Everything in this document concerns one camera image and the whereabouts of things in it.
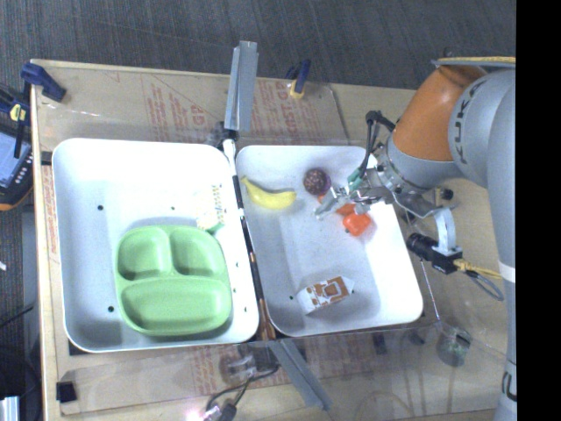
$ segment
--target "dark gray floor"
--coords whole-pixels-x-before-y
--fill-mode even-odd
[[[21,88],[31,58],[228,74],[251,40],[259,76],[310,58],[313,81],[415,89],[446,47],[513,56],[515,35],[516,0],[0,0],[0,82]],[[0,317],[23,304],[21,210],[0,213]],[[0,346],[23,351],[20,321]]]

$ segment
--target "dark brown round object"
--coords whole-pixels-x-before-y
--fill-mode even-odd
[[[312,168],[304,175],[304,188],[312,195],[323,195],[331,187],[331,179],[320,168]]]

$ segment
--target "green plate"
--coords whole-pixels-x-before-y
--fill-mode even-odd
[[[222,247],[192,226],[128,231],[117,248],[115,281],[124,320],[146,335],[201,334],[224,325],[231,315]]]

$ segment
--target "toy banana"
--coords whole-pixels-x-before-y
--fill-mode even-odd
[[[251,200],[259,206],[267,207],[268,209],[284,209],[296,199],[296,192],[293,190],[283,190],[281,192],[264,190],[253,184],[246,177],[242,178],[241,182],[247,187],[247,193]]]

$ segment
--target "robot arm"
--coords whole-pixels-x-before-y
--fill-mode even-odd
[[[469,61],[439,61],[399,122],[389,126],[385,145],[376,146],[369,139],[366,158],[373,153],[375,168],[366,168],[365,158],[349,176],[347,186],[331,188],[316,208],[316,216],[321,218],[349,201],[362,211],[371,203],[385,201],[395,202],[420,218],[435,216],[439,241],[428,248],[441,261],[432,260],[433,266],[445,271],[443,268],[454,267],[453,261],[461,253],[455,244],[453,218],[449,209],[435,206],[423,194],[454,177],[487,189],[508,310],[507,364],[495,420],[512,421],[517,410],[515,69],[507,62],[500,65],[505,67],[487,73]],[[377,125],[383,117],[373,111],[366,120],[370,133],[370,124]],[[416,253],[419,240],[408,240],[408,247]]]

